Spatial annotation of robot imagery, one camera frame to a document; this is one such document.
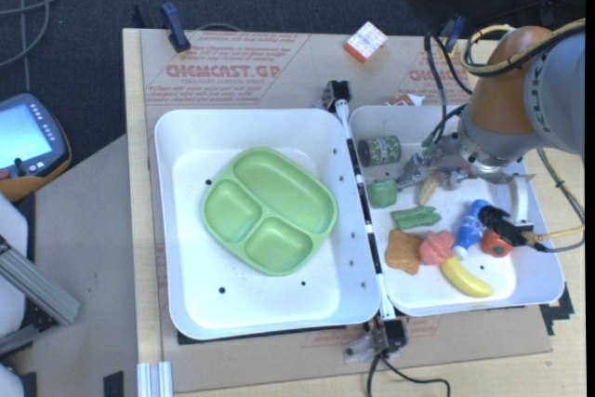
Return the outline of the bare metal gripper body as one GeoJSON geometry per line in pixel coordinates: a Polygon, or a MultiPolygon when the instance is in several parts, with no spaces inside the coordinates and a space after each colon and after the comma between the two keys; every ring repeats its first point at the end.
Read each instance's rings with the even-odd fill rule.
{"type": "Polygon", "coordinates": [[[417,154],[418,162],[435,172],[452,172],[470,177],[498,175],[509,158],[496,153],[502,144],[496,133],[451,133],[438,143],[425,146],[417,154]]]}

